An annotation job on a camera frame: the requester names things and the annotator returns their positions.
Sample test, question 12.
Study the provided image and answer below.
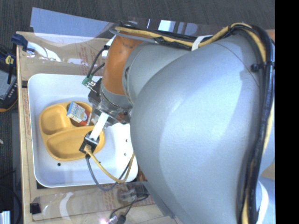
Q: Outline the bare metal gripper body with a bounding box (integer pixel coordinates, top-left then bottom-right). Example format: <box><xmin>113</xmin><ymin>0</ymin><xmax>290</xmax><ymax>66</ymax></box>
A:
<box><xmin>87</xmin><ymin>78</ymin><xmax>133</xmax><ymax>128</ymax></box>

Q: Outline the white blue red carton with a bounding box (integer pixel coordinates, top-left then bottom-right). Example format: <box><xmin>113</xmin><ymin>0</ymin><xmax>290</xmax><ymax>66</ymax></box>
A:
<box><xmin>66</xmin><ymin>101</ymin><xmax>93</xmax><ymax>126</ymax></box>

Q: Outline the orange divided plate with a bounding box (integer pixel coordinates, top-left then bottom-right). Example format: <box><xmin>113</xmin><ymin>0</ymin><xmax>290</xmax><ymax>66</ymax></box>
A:
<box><xmin>38</xmin><ymin>101</ymin><xmax>106</xmax><ymax>162</ymax></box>

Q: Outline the white plastic tray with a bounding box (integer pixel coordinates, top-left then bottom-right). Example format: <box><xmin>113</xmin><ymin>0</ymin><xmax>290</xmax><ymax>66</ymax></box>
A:
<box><xmin>27</xmin><ymin>73</ymin><xmax>139</xmax><ymax>188</ymax></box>

